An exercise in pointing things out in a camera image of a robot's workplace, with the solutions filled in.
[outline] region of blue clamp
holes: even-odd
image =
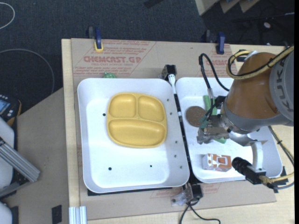
[[[94,39],[94,48],[96,52],[102,52],[104,47],[103,47],[103,41],[101,39],[101,32],[98,27],[88,27],[86,30],[86,38]]]
[[[216,46],[216,51],[217,54],[224,54],[224,42],[225,42],[225,35],[223,32],[219,32],[217,34],[217,43],[218,45]]]
[[[97,52],[101,52],[104,49],[104,47],[103,47],[103,42],[101,39],[101,32],[98,27],[94,28],[94,39],[95,39],[95,42],[94,42],[95,50]]]

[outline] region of cable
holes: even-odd
[[[52,90],[51,90],[51,94],[53,94],[54,87],[55,87],[55,77],[54,77],[53,69],[51,68],[49,62],[44,57],[42,57],[40,54],[38,54],[38,53],[36,53],[34,51],[31,51],[31,50],[28,50],[28,49],[21,49],[21,48],[7,49],[7,50],[0,51],[0,54],[6,53],[6,52],[15,52],[15,51],[24,51],[24,52],[28,52],[28,53],[34,54],[34,55],[38,56],[39,58],[41,58],[43,61],[46,62],[47,66],[49,67],[49,69],[51,71],[51,74],[52,74]]]
[[[268,126],[268,128],[269,128],[270,132],[272,133],[273,137],[275,138],[275,140],[277,141],[277,144],[279,144],[281,146],[282,150],[285,152],[285,154],[287,155],[287,157],[291,161],[291,163],[293,165],[293,168],[295,169],[295,163],[294,163],[293,155],[284,146],[284,144],[282,143],[282,140],[279,139],[279,137],[277,136],[277,134],[275,133],[273,128],[271,126]],[[293,177],[294,173],[295,172],[292,172],[291,174],[281,176],[281,177],[277,177],[277,178],[268,178],[267,176],[262,175],[262,176],[259,176],[259,179],[262,180],[263,184],[267,185],[267,184],[272,184],[274,182],[277,182],[277,181],[280,181],[280,180],[285,180],[285,179],[288,179],[290,177]],[[288,184],[288,185],[285,185],[285,186],[282,186],[282,187],[273,187],[273,189],[276,189],[276,190],[286,189],[286,188],[289,188],[289,187],[293,186],[294,184],[295,184],[295,180],[292,183]]]
[[[226,67],[226,71],[227,74],[232,77],[233,79],[236,80],[242,80],[242,79],[248,79],[248,78],[252,78],[255,77],[261,73],[263,73],[264,71],[270,69],[272,66],[274,66],[277,62],[279,62],[281,59],[285,58],[288,54],[290,54],[292,51],[294,51],[294,45],[290,46],[289,48],[283,50],[281,53],[279,53],[276,57],[274,57],[273,59],[269,60],[268,63],[264,64],[263,66],[251,71],[251,72],[247,72],[241,75],[235,75],[232,73],[231,71],[231,65],[234,62],[234,60],[239,57],[239,56],[243,56],[243,55],[248,55],[249,53],[251,53],[251,51],[248,50],[239,50],[237,53],[235,53],[234,55],[232,55],[229,59],[228,59],[228,65]]]
[[[3,4],[3,5],[6,5],[6,6],[9,6],[11,9],[12,9],[12,11],[13,11],[13,17],[12,17],[12,19],[10,20],[10,22],[9,23],[7,23],[6,25],[4,25],[3,27],[0,27],[0,30],[1,29],[3,29],[3,28],[5,28],[5,27],[7,27],[10,23],[12,23],[13,22],[13,20],[14,20],[14,17],[15,17],[15,11],[14,11],[14,8],[11,6],[11,5],[9,5],[9,4],[7,4],[7,3],[5,3],[5,2],[0,2],[0,4]]]
[[[215,68],[214,68],[214,65],[213,65],[211,59],[207,56],[207,54],[202,53],[202,54],[200,55],[200,57],[201,57],[201,60],[200,60],[200,61],[202,62],[202,66],[203,66],[202,57],[205,57],[205,58],[207,59],[207,61],[209,62],[211,68],[212,68],[213,74],[214,74],[214,76],[215,76],[216,81],[218,82],[218,84],[219,84],[223,89],[225,89],[226,91],[229,91],[229,89],[226,88],[226,87],[220,82],[220,80],[219,80],[219,78],[218,78],[218,76],[217,76],[216,70],[215,70]]]
[[[216,219],[216,218],[210,218],[210,219],[207,219],[207,218],[203,218],[201,217],[194,209],[192,206],[189,205],[189,207],[191,208],[191,210],[195,213],[195,215],[197,215],[200,219],[204,220],[204,221],[218,221],[219,224],[221,224],[221,221],[219,219]]]
[[[196,205],[198,202],[199,202],[199,199],[196,198],[196,199],[193,199],[193,200],[191,200],[191,201],[189,201],[189,202],[186,203],[186,204],[187,204],[187,207],[186,207],[185,210],[183,211],[183,213],[182,213],[182,215],[181,215],[181,217],[180,217],[180,219],[179,219],[178,224],[182,224],[183,217],[184,217],[184,215],[185,215],[185,213],[187,212],[187,210],[188,210],[189,207],[190,207],[191,210],[195,213],[195,215],[197,215],[200,219],[202,219],[202,220],[204,220],[204,221],[218,221],[219,224],[221,224],[221,222],[220,222],[219,219],[216,219],[216,218],[207,219],[207,218],[203,218],[203,217],[201,217],[201,216],[194,210],[194,208],[192,207],[192,206]]]
[[[203,61],[202,61],[202,57],[203,55],[201,54],[199,56],[199,65],[200,65],[200,71],[201,71],[201,74],[206,82],[206,86],[207,86],[207,89],[208,89],[208,93],[209,93],[209,97],[210,97],[210,102],[211,102],[211,107],[210,109],[207,111],[205,117],[206,117],[206,120],[208,121],[211,116],[212,116],[212,111],[213,111],[213,106],[214,106],[214,98],[213,98],[213,92],[212,92],[212,89],[211,89],[211,86],[210,86],[210,83],[206,77],[206,72],[205,72],[205,68],[204,68],[204,64],[203,64]]]

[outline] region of metal bracket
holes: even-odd
[[[188,186],[185,190],[179,194],[171,197],[172,206],[182,206],[185,203],[193,199],[193,192],[191,186]]]
[[[173,74],[174,76],[177,74],[176,65],[165,65],[159,78],[168,81],[169,74]]]
[[[69,224],[87,224],[86,207],[69,207]]]
[[[23,175],[28,181],[35,182],[40,174],[40,171],[33,166],[29,161],[22,157],[15,149],[10,147],[0,137],[0,157],[10,164],[15,170]],[[23,187],[25,184],[20,185],[17,182],[10,184],[0,190],[0,197],[6,196],[9,193]]]

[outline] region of yellow divided plate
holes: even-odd
[[[107,131],[119,145],[157,147],[167,134],[164,106],[154,96],[118,93],[108,104]]]

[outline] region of wooden table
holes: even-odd
[[[276,46],[252,46],[252,45],[230,45],[233,53],[239,49],[249,49],[258,51],[267,51],[274,54],[282,51],[283,47]],[[67,168],[69,185],[69,205],[71,207],[80,206],[79,182],[78,182],[78,158],[77,141],[74,112],[74,89],[72,75],[72,53],[71,40],[62,40],[62,58],[63,58],[63,78],[64,78],[64,102],[65,102],[65,127],[66,127],[66,146],[67,146]],[[293,127],[275,126],[280,138],[286,146],[294,153]],[[279,150],[282,163],[287,173],[292,172],[292,165],[286,155]],[[233,223],[295,223],[294,215],[294,187],[281,190],[276,194],[277,202],[254,204],[246,206],[232,206],[225,208],[215,208],[200,210],[199,214],[206,218],[218,218],[223,224]],[[99,219],[88,221],[89,224],[152,224],[152,223],[178,223],[181,212],[171,212],[163,214],[152,214],[144,216],[120,217],[110,219]],[[204,223],[199,221],[194,213],[188,211],[184,217],[183,223]]]

